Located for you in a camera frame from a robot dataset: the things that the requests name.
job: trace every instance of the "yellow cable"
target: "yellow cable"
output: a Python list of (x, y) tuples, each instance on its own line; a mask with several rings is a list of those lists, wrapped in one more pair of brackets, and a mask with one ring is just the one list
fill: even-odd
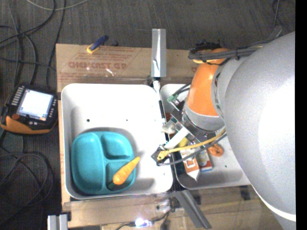
[(222, 136), (223, 133), (225, 133), (225, 128), (219, 133), (217, 134), (215, 137), (212, 137), (211, 139), (209, 140), (206, 140), (206, 141), (203, 141), (201, 143), (197, 143), (197, 144), (193, 144), (193, 145), (189, 145), (189, 146), (185, 146), (185, 147), (181, 147), (181, 148), (173, 148), (173, 149), (170, 149), (170, 150), (165, 150), (165, 151), (161, 151), (158, 155), (158, 160), (162, 160), (164, 159), (169, 153), (171, 152), (176, 152), (176, 151), (180, 151), (180, 150), (186, 150), (186, 149), (191, 149), (191, 148), (197, 148), (197, 147), (200, 147), (200, 146), (203, 146), (203, 145), (206, 145), (210, 142), (213, 142), (215, 141), (216, 139), (218, 139), (220, 136)]

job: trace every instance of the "sink basin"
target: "sink basin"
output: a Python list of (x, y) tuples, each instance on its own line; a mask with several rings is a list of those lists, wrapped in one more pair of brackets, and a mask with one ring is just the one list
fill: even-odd
[[(82, 84), (67, 85), (61, 93), (65, 185), (75, 199), (158, 194), (173, 183), (169, 166), (156, 166), (151, 158), (159, 144), (165, 143), (161, 132), (161, 113), (156, 92), (147, 85)], [(73, 141), (87, 132), (116, 132), (126, 137), (135, 157), (135, 180), (129, 188), (117, 193), (86, 194), (79, 190), (71, 173)], [(106, 155), (116, 156), (111, 151)]]
[[(171, 113), (173, 110), (173, 107), (166, 101), (167, 98), (181, 86), (183, 84), (166, 84), (161, 88), (161, 99), (165, 113)], [(178, 99), (183, 101), (187, 94), (188, 92), (183, 92)], [(196, 190), (250, 184), (230, 147), (227, 136), (218, 144), (224, 149), (224, 154), (221, 157), (210, 155), (213, 169), (202, 172), (197, 181), (185, 173), (182, 163), (175, 167), (177, 180), (184, 188)]]

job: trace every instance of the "orange carrot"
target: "orange carrot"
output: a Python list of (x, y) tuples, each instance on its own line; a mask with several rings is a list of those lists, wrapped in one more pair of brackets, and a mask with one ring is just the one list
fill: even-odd
[(140, 157), (136, 157), (135, 159), (131, 160), (125, 166), (121, 167), (119, 171), (115, 173), (113, 176), (113, 183), (116, 185), (122, 185), (129, 175), (132, 173), (135, 166), (138, 164)]

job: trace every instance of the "orange controller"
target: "orange controller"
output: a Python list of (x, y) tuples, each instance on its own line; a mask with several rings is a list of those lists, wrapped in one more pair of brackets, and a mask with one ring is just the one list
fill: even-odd
[(58, 101), (54, 92), (20, 84), (2, 108), (0, 125), (19, 134), (44, 134), (58, 120)]

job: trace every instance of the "cardboard sheet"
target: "cardboard sheet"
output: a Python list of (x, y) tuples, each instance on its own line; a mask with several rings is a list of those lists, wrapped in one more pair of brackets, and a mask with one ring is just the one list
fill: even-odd
[[(93, 54), (87, 45), (56, 44), (58, 92), (70, 83), (144, 83), (151, 72), (151, 48), (100, 46)], [(187, 50), (166, 50), (166, 80), (187, 83), (198, 64)]]

